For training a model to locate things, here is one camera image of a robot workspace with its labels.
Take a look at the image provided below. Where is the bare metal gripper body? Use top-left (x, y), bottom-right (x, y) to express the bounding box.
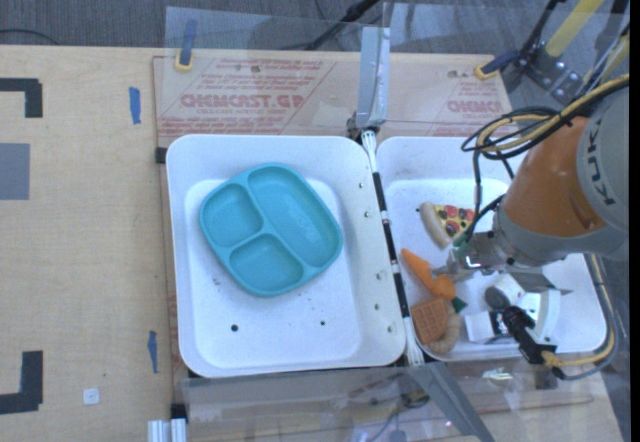
top-left (453, 231), bottom-right (544, 281)

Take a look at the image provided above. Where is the orange toy carrot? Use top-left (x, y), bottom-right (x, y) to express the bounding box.
top-left (400, 247), bottom-right (469, 315)

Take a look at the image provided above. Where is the small white can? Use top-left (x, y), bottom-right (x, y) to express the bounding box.
top-left (483, 274), bottom-right (527, 312)

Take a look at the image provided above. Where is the white plastic tray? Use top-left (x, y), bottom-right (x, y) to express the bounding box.
top-left (165, 133), bottom-right (408, 379)
top-left (374, 135), bottom-right (610, 363)

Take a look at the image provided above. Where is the toy pizza slice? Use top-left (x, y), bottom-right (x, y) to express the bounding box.
top-left (418, 200), bottom-right (477, 250)

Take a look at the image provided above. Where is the brown toy waffle biscuit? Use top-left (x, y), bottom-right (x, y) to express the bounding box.
top-left (409, 297), bottom-right (454, 346)

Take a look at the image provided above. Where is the small white carton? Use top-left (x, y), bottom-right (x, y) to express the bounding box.
top-left (464, 311), bottom-right (507, 344)

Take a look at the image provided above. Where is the beige toy croissant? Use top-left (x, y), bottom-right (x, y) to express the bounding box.
top-left (427, 303), bottom-right (463, 356)

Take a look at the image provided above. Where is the thin black and white rod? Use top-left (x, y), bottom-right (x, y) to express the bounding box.
top-left (360, 129), bottom-right (427, 368)

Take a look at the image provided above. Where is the blue divided plate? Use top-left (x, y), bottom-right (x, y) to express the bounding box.
top-left (198, 162), bottom-right (345, 299)

